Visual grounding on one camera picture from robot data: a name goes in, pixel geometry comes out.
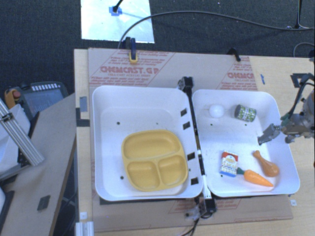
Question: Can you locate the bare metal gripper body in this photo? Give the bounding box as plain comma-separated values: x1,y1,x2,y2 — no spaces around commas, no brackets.
280,111,315,139

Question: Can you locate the green and white can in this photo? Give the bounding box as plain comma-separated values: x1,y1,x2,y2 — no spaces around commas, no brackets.
234,104,257,122

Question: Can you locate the white plastic tray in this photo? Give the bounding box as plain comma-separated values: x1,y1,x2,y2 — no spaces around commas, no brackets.
191,89,301,198
92,85,204,202

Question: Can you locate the orange chicken drumstick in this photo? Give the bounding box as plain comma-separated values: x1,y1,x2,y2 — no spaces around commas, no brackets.
252,150,280,177

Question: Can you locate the orange carrot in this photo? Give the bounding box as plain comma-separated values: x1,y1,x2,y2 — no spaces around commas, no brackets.
236,168,275,188

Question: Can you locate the red and white carton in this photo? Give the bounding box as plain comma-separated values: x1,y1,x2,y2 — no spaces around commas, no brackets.
220,150,240,177

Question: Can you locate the white ball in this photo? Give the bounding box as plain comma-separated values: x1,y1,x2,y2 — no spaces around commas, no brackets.
208,104,225,119

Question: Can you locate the thin black and white rod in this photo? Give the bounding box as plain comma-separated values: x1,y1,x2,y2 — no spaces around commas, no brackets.
186,87,211,199

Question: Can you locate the yellow divided plate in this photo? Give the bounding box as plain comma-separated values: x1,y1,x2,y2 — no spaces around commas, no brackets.
121,129,189,192

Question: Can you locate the brown cardboard board red print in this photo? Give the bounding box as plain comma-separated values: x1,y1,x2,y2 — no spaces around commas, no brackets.
88,47,294,233

